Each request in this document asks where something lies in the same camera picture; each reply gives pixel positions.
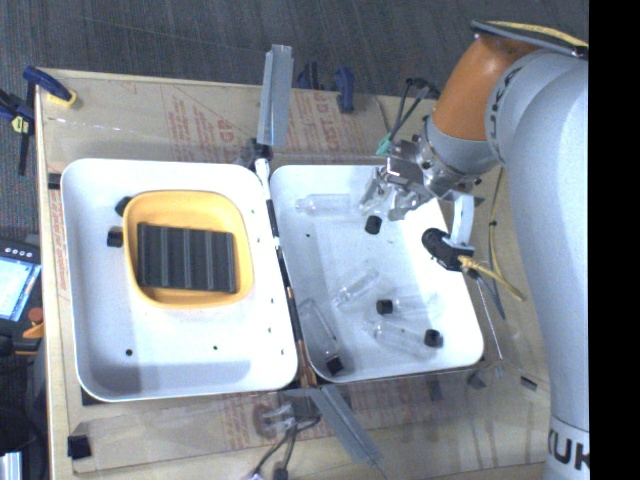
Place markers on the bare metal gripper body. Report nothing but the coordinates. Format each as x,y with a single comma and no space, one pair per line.
407,165

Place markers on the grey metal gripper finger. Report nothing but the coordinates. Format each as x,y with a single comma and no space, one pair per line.
402,205
372,194

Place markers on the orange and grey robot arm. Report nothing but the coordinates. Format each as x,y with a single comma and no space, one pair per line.
545,178

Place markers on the white plastic tray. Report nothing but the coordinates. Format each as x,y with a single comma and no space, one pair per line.
400,268
175,348

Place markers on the clear plastic bottle black cap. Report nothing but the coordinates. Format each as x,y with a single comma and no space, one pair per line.
402,338
415,305
320,333

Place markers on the thin black and white rod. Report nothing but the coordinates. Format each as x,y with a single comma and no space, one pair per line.
280,263

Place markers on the yellow bowl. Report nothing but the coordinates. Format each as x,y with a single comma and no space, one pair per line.
187,205

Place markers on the brown cardboard board red print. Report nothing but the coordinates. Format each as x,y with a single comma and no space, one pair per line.
200,118

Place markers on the black ribbed block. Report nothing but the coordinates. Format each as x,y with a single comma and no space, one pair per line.
186,257

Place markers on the black cylinder on white bracket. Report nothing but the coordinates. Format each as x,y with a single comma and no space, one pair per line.
441,248

